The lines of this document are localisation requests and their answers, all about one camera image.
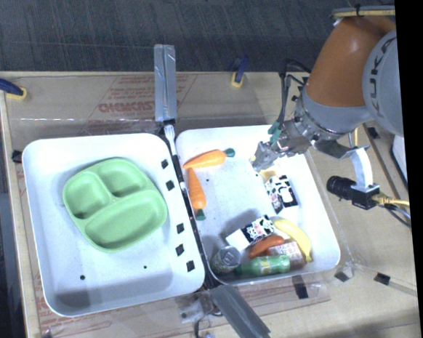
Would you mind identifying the green plastic bottle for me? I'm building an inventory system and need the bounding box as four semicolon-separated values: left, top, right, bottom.
233;253;292;278

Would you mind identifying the yellow banana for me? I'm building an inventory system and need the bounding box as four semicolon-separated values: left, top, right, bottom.
273;215;313;266

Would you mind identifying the brown cardboard board red print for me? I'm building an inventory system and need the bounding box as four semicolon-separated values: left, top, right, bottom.
2;55;335;338

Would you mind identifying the brown sausage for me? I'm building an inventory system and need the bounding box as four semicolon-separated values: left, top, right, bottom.
246;233;287;261

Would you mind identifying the white plastic tray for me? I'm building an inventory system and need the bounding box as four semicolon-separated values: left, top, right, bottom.
174;117;344;291
19;126;209;321

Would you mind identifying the green and silver can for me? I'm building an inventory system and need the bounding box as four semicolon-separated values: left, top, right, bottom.
208;244;243;277

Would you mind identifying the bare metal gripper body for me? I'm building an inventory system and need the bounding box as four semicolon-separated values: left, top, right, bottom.
269;113;323;160

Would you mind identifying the cow print carton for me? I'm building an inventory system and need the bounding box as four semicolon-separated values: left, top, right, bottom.
223;214;278;252
263;173;300;216

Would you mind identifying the pink and orange packet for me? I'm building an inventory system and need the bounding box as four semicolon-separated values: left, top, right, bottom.
265;240;307;271

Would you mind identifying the black cylinder on white bracket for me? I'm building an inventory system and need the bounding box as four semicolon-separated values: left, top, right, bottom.
322;144;383;214

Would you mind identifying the green divided plate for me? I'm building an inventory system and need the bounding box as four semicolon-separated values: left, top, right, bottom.
59;153;172;258

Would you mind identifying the orange carrot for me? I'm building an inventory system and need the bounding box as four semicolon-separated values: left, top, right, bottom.
181;147;238;171
185;166;209;222

